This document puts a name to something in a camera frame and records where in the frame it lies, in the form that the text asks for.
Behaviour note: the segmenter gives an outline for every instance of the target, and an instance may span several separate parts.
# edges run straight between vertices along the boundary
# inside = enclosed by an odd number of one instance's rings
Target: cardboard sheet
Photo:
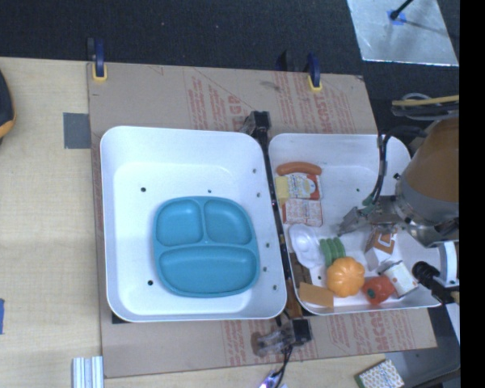
[[[99,142],[126,124],[237,131],[251,111],[270,112],[278,133],[376,133],[361,77],[323,74],[313,92],[298,72],[221,70],[163,65],[108,64],[96,82],[87,66],[94,180],[99,305],[105,377],[129,377],[230,366],[278,363],[256,356],[251,337],[276,321],[123,323],[106,298]],[[309,317],[313,340],[291,361],[434,348],[426,309]]]

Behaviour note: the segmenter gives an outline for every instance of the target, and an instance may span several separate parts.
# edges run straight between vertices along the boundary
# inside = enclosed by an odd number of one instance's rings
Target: blue plate
[[[259,249],[247,212],[235,201],[189,196],[154,216],[154,260],[162,283],[189,297],[248,290],[259,276]]]

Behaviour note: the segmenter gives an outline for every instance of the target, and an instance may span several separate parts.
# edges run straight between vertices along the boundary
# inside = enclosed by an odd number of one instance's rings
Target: white plastic tray
[[[100,143],[108,303],[130,322],[272,318],[286,288],[260,145],[242,133],[119,126]],[[184,196],[241,205],[255,228],[259,279],[243,293],[184,297],[160,282],[151,231],[158,207]]]
[[[394,194],[395,173],[402,174],[410,162],[406,146],[396,138],[391,138],[387,146],[387,172],[382,188],[382,195]],[[314,227],[318,238],[334,238],[338,225],[353,206],[361,208],[361,202],[373,190],[377,180],[379,153],[375,135],[339,135],[339,134],[288,134],[275,136],[270,141],[269,156],[272,169],[286,162],[312,162],[323,169],[322,212],[323,224]],[[284,225],[289,252],[293,251],[288,234],[289,225]],[[367,268],[364,248],[370,228],[365,227],[341,236],[347,255],[354,257],[366,268],[365,276],[376,276]],[[392,260],[402,260],[410,269],[420,260],[440,268],[440,256],[436,248],[421,246],[406,231],[398,232],[398,240]],[[326,269],[310,269],[314,285],[324,286]],[[363,294],[336,297],[335,307],[326,308],[310,303],[302,305],[311,313],[318,315],[365,312],[372,310],[394,310],[439,306],[440,303],[431,295],[431,291],[422,285],[401,299],[390,297],[379,306],[370,305]]]

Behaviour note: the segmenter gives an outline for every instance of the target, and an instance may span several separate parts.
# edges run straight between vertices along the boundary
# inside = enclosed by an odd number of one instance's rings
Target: light wood surface
[[[0,387],[69,387],[72,359],[101,355],[91,154],[65,149],[63,139],[63,114],[88,111],[86,62],[0,57],[0,69],[18,115],[0,146]],[[283,383],[354,388],[353,376],[384,358],[292,362]],[[253,388],[271,369],[108,379],[104,386]]]

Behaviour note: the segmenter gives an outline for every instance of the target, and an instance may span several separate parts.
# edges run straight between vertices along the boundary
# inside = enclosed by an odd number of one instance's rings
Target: hot dog
[[[303,172],[304,174],[320,175],[322,174],[322,168],[315,164],[311,164],[310,162],[303,162],[303,161],[286,162],[285,164],[280,164],[276,168],[276,173],[278,175],[287,175],[287,174],[292,174],[294,172]]]

